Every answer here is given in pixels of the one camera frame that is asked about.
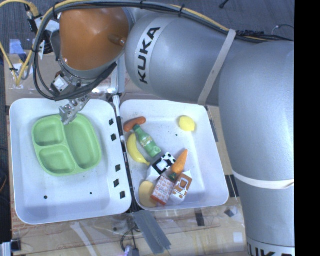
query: gray robot arm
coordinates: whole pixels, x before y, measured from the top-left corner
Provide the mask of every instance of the gray robot arm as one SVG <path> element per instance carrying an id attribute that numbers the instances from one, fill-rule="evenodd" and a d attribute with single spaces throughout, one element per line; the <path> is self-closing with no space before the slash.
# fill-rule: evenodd
<path id="1" fill-rule="evenodd" d="M 60 3 L 55 11 L 78 9 L 79 4 L 92 7 L 94 3 Z M 143 11 L 141 1 L 105 0 L 99 4 L 129 10 L 123 12 L 129 26 L 125 41 L 121 36 L 107 38 L 121 46 L 119 55 L 101 66 L 79 71 L 57 54 L 62 72 L 57 77 L 62 82 L 54 80 L 52 84 L 58 92 L 49 99 L 69 99 L 71 108 L 79 105 L 91 92 L 91 86 L 108 76 L 107 71 L 124 53 L 126 69 L 142 90 L 162 99 L 197 104 L 226 33 L 213 29 L 214 25 L 206 19 L 165 4 L 146 2 L 143 7 L 147 10 Z M 52 11 L 39 27 L 32 49 L 35 53 L 50 17 Z M 35 56 L 31 62 L 37 67 Z M 243 205 L 248 253 L 252 256 L 295 255 L 293 76 L 293 42 L 257 43 L 236 37 L 207 95 L 207 105 L 220 107 L 227 150 Z"/>

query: black cable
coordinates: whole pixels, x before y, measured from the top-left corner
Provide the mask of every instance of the black cable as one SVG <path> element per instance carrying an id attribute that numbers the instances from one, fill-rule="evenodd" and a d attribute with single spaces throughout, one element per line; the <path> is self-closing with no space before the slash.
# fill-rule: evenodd
<path id="1" fill-rule="evenodd" d="M 252 30 L 237 30 L 236 35 L 239 37 L 255 37 L 260 39 L 265 39 L 269 41 L 292 41 L 291 39 L 284 38 L 274 34 L 265 34 L 263 31 L 252 31 Z"/>
<path id="2" fill-rule="evenodd" d="M 126 238 L 126 236 L 132 231 L 133 228 L 130 228 L 126 233 L 124 233 L 124 235 L 121 237 L 121 240 L 120 240 L 120 245 L 121 245 L 121 248 L 122 250 L 125 252 L 126 251 L 126 248 L 124 246 L 124 240 Z"/>
<path id="3" fill-rule="evenodd" d="M 132 238 L 133 238 L 134 248 L 137 249 L 136 239 L 135 239 L 135 235 L 134 235 L 134 228 L 131 229 L 131 234 L 132 234 Z"/>
<path id="4" fill-rule="evenodd" d="M 52 7 L 52 13 L 55 20 L 58 20 L 58 14 L 56 13 L 56 5 L 60 4 L 60 2 L 55 2 L 55 4 Z"/>
<path id="5" fill-rule="evenodd" d="M 64 5 L 62 7 L 59 7 L 59 8 L 54 8 L 54 12 L 51 12 L 51 13 L 48 13 L 48 15 L 45 17 L 44 20 L 42 20 L 42 26 L 41 26 L 41 30 L 38 32 L 39 35 L 37 35 L 37 44 L 35 46 L 35 49 L 31 49 L 33 52 L 38 52 L 39 51 L 39 47 L 40 47 L 40 44 L 41 44 L 41 41 L 40 41 L 40 38 L 43 37 L 44 35 L 44 32 L 45 32 L 45 28 L 47 27 L 49 21 L 54 18 L 55 16 L 57 16 L 59 13 L 61 12 L 64 12 L 64 11 L 68 11 L 68 10 L 76 10 L 76 9 L 84 9 L 84 8 L 101 8 L 101 7 L 104 7 L 104 8 L 107 8 L 107 7 L 127 7 L 127 8 L 130 8 L 130 7 L 134 7 L 134 8 L 141 8 L 141 9 L 145 9 L 145 10 L 149 10 L 149 11 L 158 11 L 158 12 L 166 12 L 166 13 L 176 13 L 178 14 L 179 17 L 185 17 L 187 19 L 190 19 L 190 20 L 193 20 L 197 23 L 200 23 L 206 27 L 209 27 L 213 30 L 216 30 L 220 33 L 223 33 L 224 35 L 227 35 L 228 34 L 228 31 L 225 31 L 223 29 L 221 29 L 220 27 L 216 26 L 215 24 L 203 19 L 203 18 L 200 18 L 199 16 L 195 15 L 195 14 L 192 14 L 192 13 L 189 13 L 187 11 L 184 11 L 183 8 L 184 8 L 184 5 L 182 5 L 182 7 L 180 9 L 177 9 L 176 7 L 173 7 L 171 5 L 167 5 L 167 4 L 160 4 L 160 3 L 153 3 L 153 2 L 146 2 L 144 0 L 142 1 L 132 1 L 132 2 L 126 2 L 126 3 L 121 3 L 120 1 L 119 2 L 100 2 L 100 1 L 92 1 L 92 2 L 76 2 L 76 3 L 70 3 L 70 4 L 67 4 L 67 5 Z M 264 41 L 263 40 L 267 40 L 267 41 L 277 41 L 277 40 L 287 40 L 287 41 L 291 41 L 290 39 L 287 39 L 287 38 L 283 38 L 283 37 L 280 37 L 280 36 L 274 36 L 274 35 L 263 35 L 263 36 L 255 36 L 255 38 L 247 38 L 247 37 L 244 37 L 244 36 L 236 36 L 235 38 L 236 39 L 240 39 L 240 40 L 243 40 L 243 41 L 246 41 L 246 42 L 250 42 L 250 43 L 263 43 Z M 34 58 L 34 63 L 38 63 L 38 57 L 37 57 L 37 54 L 35 54 L 35 58 Z M 42 85 L 45 87 L 45 89 L 50 93 L 50 94 L 53 94 L 53 91 L 50 90 L 48 88 L 48 86 L 46 86 L 46 83 L 43 81 L 42 79 L 42 76 L 41 76 L 41 72 L 40 72 L 40 69 L 39 69 L 39 65 L 35 65 L 33 67 L 34 70 L 37 69 L 38 71 L 38 76 L 39 76 L 39 79 L 42 83 Z M 47 98 L 47 99 L 50 99 L 50 100 L 55 100 L 55 95 L 53 95 L 54 97 L 50 97 L 46 94 L 44 94 L 40 89 L 39 89 L 39 86 L 38 86 L 38 83 L 36 82 L 37 80 L 37 76 L 36 75 L 33 75 L 33 77 L 35 78 L 35 84 L 36 84 L 36 89 L 38 90 L 38 92 L 41 94 L 41 95 L 45 95 L 44 97 Z M 74 97 L 76 95 L 78 95 L 77 92 L 74 92 L 72 93 L 73 96 L 70 96 L 70 97 Z M 63 97 L 63 99 L 67 99 L 69 96 L 65 95 Z"/>
<path id="6" fill-rule="evenodd" d="M 289 24 L 281 24 L 281 25 L 276 25 L 272 31 L 271 31 L 271 35 L 274 36 L 274 31 L 277 30 L 277 29 L 281 29 L 282 27 L 289 27 L 289 28 L 292 28 L 293 30 L 295 29 L 294 26 L 291 26 Z"/>
<path id="7" fill-rule="evenodd" d="M 27 4 L 24 4 L 24 9 L 26 12 L 29 12 L 30 11 L 30 6 L 27 5 Z"/>
<path id="8" fill-rule="evenodd" d="M 221 4 L 219 5 L 219 8 L 220 8 L 220 9 L 223 9 L 223 8 L 225 7 L 226 3 L 228 3 L 228 2 L 229 2 L 229 0 L 225 0 L 223 3 L 221 3 Z"/>

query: green divided plate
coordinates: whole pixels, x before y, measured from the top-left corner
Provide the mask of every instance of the green divided plate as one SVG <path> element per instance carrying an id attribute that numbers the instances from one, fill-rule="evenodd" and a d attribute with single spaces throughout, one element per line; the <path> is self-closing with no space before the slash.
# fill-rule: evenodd
<path id="1" fill-rule="evenodd" d="M 96 167 L 102 158 L 94 127 L 83 114 L 68 125 L 58 114 L 38 120 L 32 141 L 42 168 L 54 176 L 66 176 Z"/>

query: toy carrot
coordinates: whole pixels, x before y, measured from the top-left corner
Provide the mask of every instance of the toy carrot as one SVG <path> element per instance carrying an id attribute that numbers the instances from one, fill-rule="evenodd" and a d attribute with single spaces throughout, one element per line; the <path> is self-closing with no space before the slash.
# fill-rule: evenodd
<path id="1" fill-rule="evenodd" d="M 184 171 L 186 161 L 188 156 L 188 150 L 185 149 L 181 155 L 177 158 L 176 162 L 171 166 L 172 173 L 169 175 L 169 178 L 172 181 L 175 181 L 176 178 Z"/>

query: toy banana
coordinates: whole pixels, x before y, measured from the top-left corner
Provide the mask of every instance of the toy banana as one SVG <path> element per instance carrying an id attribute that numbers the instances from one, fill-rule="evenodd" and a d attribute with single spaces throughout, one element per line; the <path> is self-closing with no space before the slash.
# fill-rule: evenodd
<path id="1" fill-rule="evenodd" d="M 137 137 L 134 133 L 132 133 L 127 142 L 126 142 L 128 152 L 132 159 L 138 163 L 146 164 L 147 166 L 150 165 L 150 163 L 145 159 L 145 157 L 140 153 L 140 151 L 137 148 Z"/>

